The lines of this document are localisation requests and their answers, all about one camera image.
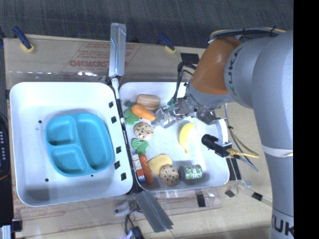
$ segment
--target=tin can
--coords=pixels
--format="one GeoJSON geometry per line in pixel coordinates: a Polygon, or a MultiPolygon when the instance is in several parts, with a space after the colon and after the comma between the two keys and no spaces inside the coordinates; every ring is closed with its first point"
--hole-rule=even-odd
{"type": "Polygon", "coordinates": [[[203,170],[200,165],[187,165],[182,167],[180,173],[181,179],[194,180],[202,177],[203,170]]]}

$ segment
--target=hot dog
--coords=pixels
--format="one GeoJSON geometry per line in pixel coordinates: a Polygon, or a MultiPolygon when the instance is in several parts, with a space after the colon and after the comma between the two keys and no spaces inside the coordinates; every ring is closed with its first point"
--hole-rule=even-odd
{"type": "Polygon", "coordinates": [[[140,154],[139,158],[142,165],[142,170],[144,173],[146,184],[151,185],[153,184],[154,179],[152,176],[151,168],[149,166],[148,158],[146,157],[145,154],[140,154]]]}

